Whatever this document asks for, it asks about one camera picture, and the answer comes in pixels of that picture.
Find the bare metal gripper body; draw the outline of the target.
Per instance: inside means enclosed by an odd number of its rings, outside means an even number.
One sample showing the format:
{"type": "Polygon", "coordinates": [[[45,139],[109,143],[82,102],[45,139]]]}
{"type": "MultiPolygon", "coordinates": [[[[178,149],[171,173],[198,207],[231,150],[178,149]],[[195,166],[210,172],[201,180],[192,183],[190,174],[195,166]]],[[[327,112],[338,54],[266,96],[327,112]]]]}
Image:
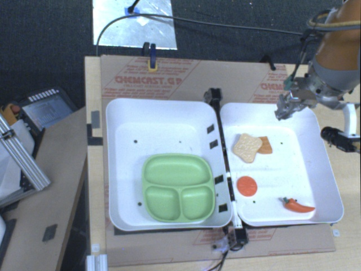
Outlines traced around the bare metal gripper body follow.
{"type": "Polygon", "coordinates": [[[306,73],[302,77],[291,75],[291,99],[303,99],[305,108],[321,104],[332,110],[344,107],[343,96],[349,91],[345,71],[330,71],[322,75],[306,73]]]}

